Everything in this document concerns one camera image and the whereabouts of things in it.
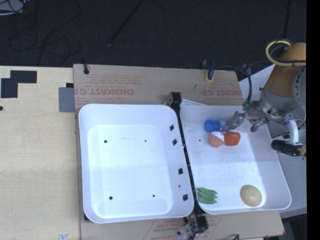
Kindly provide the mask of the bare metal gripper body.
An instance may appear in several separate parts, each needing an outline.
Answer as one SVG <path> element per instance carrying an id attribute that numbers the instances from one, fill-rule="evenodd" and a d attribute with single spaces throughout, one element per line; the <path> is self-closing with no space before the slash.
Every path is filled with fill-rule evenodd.
<path id="1" fill-rule="evenodd" d="M 262 126 L 270 122 L 283 124 L 285 114 L 268 101 L 252 100 L 245 106 L 248 121 L 254 126 Z"/>

